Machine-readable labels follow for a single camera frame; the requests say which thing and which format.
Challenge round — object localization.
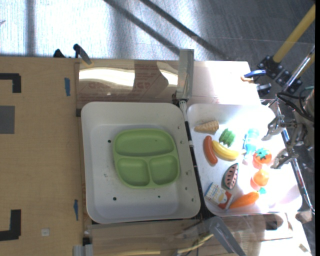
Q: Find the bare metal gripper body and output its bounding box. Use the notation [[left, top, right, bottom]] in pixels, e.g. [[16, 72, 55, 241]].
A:
[[284, 116, 315, 152]]

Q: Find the orange tomato with green top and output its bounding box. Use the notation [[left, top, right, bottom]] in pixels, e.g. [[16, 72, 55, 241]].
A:
[[251, 147, 273, 169]]

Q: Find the clear blue plastic bottle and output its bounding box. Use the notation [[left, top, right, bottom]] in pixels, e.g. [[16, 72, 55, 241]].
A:
[[241, 128, 260, 163]]

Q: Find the white plastic tray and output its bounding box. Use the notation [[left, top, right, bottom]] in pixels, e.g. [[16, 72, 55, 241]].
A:
[[80, 101, 202, 225], [186, 102, 303, 217]]

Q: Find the orange toy fruit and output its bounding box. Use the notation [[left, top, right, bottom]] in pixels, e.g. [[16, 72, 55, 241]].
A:
[[250, 168, 270, 191]]

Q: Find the green ribbed toy vegetable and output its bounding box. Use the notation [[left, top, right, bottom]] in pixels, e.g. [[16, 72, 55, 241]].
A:
[[218, 128, 236, 148]]

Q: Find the yellow banana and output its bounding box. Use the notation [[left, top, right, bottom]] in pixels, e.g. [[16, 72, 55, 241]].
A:
[[211, 139, 240, 162]]

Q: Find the watermelon slice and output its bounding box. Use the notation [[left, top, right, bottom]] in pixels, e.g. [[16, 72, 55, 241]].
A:
[[221, 162, 240, 191]]

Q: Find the orange carrot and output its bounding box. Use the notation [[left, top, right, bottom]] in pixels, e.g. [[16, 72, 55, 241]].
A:
[[228, 187, 267, 210]]

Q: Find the beige ice cream cone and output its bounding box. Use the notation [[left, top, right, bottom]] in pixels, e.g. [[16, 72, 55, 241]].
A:
[[193, 120, 220, 133]]

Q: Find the red sausage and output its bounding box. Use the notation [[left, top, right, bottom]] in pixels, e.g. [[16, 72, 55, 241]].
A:
[[202, 135, 219, 166]]

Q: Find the white and orange carton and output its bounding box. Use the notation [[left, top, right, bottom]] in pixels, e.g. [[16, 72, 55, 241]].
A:
[[204, 182, 235, 210]]

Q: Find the thin black and white rod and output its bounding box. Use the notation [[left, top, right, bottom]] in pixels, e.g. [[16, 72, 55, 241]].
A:
[[178, 99, 206, 216]]

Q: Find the green divided plate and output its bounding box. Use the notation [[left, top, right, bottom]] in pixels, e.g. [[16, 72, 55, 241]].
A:
[[112, 128, 181, 189]]

